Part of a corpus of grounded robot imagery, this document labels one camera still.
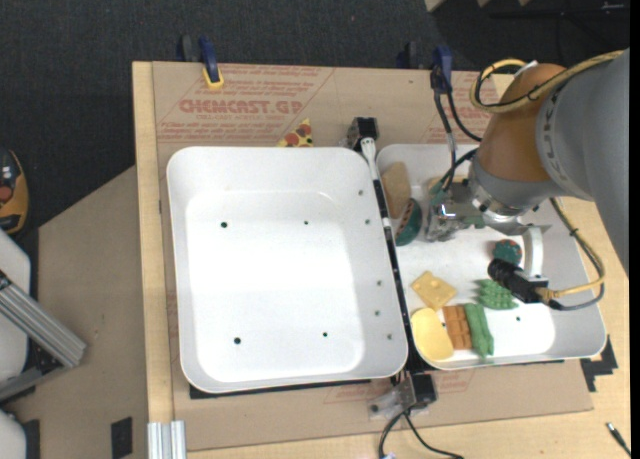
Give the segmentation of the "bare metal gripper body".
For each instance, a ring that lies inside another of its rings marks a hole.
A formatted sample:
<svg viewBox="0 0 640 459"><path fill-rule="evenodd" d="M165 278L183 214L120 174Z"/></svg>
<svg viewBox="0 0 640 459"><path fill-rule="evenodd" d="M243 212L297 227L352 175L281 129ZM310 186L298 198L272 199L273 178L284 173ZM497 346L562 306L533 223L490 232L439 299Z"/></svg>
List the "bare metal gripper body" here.
<svg viewBox="0 0 640 459"><path fill-rule="evenodd" d="M427 193L428 220L456 220L458 231L470 228L492 228L507 236L522 235L528 225L520 221L525 208L506 205L493 198L475 181L433 184Z"/></svg>

